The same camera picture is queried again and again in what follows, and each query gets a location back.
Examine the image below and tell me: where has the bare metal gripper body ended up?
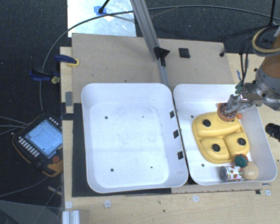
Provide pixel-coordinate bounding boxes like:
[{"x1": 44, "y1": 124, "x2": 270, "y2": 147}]
[{"x1": 238, "y1": 82, "x2": 280, "y2": 111}]

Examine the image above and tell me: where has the brown sprinkled doughnut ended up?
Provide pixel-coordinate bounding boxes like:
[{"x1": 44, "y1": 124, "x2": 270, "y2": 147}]
[{"x1": 216, "y1": 102, "x2": 239, "y2": 122}]

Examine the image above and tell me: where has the yellow divided plate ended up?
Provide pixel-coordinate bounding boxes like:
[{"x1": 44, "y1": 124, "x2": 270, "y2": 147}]
[{"x1": 191, "y1": 112, "x2": 251, "y2": 165}]

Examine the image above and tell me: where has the white plastic tray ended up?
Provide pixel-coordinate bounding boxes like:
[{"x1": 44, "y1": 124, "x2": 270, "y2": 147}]
[
  {"x1": 81, "y1": 82, "x2": 189, "y2": 194},
  {"x1": 172, "y1": 83, "x2": 278, "y2": 186}
]

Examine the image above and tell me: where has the red and green strawberry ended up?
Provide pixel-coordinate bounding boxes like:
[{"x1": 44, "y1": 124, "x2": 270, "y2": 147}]
[{"x1": 234, "y1": 154, "x2": 249, "y2": 168}]

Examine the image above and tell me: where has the beige round bread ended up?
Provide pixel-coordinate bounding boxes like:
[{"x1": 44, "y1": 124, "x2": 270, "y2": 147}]
[{"x1": 242, "y1": 161, "x2": 259, "y2": 180}]

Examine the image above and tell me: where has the white can with orange print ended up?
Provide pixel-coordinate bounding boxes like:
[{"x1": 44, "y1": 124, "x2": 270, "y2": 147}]
[{"x1": 219, "y1": 165, "x2": 244, "y2": 182}]

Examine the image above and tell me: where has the brown cardboard board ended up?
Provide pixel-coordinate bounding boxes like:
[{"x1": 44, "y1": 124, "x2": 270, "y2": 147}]
[{"x1": 71, "y1": 33, "x2": 264, "y2": 195}]

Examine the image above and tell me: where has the black cylinder on white bracket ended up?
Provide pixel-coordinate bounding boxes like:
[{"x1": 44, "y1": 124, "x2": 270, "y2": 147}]
[{"x1": 265, "y1": 104, "x2": 280, "y2": 147}]

